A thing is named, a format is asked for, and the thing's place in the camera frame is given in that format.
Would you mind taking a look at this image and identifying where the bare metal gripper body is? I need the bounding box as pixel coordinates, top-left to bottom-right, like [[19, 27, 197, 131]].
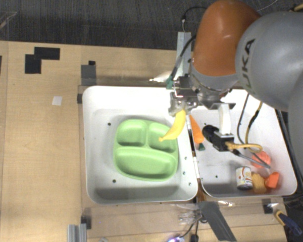
[[170, 74, 201, 105]]

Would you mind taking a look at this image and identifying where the yellow banana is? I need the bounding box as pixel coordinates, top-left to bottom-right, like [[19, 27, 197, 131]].
[[158, 109, 187, 143]]

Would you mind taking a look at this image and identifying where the orange carrot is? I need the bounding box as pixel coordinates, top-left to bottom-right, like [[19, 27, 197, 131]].
[[189, 114, 206, 151]]

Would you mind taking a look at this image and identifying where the thin black and white rod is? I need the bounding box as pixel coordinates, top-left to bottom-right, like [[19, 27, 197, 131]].
[[187, 121, 201, 202]]

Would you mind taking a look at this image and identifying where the green divided plate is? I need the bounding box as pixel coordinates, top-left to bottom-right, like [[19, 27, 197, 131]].
[[113, 118, 180, 182]]

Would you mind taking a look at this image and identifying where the white plastic tray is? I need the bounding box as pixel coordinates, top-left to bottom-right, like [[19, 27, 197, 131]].
[[81, 85, 199, 205], [188, 88, 298, 199]]

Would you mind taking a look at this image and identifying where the orange-pink ridged toy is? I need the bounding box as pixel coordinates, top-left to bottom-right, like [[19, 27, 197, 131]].
[[250, 151, 272, 169]]

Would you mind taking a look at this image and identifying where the white can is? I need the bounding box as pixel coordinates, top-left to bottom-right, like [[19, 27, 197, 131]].
[[235, 166, 254, 191]]

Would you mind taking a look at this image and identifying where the tan bread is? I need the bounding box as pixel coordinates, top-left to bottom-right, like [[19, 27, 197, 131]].
[[250, 172, 268, 194]]

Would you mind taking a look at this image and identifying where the orange wedge-shaped toy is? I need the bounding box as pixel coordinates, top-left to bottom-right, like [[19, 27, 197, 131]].
[[265, 171, 280, 190]]

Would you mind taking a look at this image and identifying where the black cylinder on white bracket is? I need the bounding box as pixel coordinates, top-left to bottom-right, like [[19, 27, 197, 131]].
[[201, 103, 236, 152]]

